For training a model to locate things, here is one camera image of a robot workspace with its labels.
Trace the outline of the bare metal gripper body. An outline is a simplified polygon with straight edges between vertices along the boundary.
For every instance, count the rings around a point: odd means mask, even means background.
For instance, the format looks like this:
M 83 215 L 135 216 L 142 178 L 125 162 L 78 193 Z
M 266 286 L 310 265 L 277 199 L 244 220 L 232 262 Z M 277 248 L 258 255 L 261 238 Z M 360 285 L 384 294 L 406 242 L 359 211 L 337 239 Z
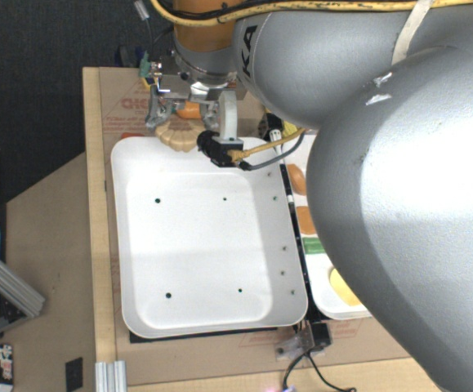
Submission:
M 150 61 L 149 77 L 165 99 L 211 102 L 218 101 L 223 91 L 235 91 L 236 99 L 243 100 L 248 92 L 235 71 L 193 66 L 180 54 Z

